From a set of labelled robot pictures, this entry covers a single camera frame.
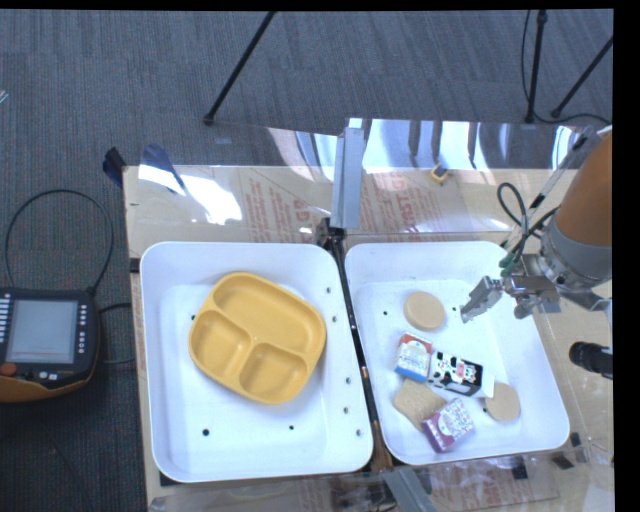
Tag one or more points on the black cylinder on white bracket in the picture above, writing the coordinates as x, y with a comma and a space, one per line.
590, 357

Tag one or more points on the yellow divided plate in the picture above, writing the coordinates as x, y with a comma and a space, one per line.
255, 335

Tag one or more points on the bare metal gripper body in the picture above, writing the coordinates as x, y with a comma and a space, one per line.
535, 287

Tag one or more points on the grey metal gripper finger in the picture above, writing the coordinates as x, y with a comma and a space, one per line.
481, 297
522, 310

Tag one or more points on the white plastic tray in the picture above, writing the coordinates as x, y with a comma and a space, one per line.
530, 350
260, 440

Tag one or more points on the blue and white carton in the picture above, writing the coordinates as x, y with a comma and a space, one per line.
413, 357

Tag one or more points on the brown cardboard board red print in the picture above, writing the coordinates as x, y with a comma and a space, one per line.
280, 200

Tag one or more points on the tan round biscuit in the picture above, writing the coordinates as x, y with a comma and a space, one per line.
424, 310
504, 404

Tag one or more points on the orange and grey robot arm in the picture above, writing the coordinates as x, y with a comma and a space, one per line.
587, 200

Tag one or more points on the pink and purple carton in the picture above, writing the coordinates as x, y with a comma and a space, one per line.
449, 426

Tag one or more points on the tan square cracker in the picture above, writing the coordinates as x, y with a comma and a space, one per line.
415, 400

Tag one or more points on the black and white cow carton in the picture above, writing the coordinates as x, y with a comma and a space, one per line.
455, 372

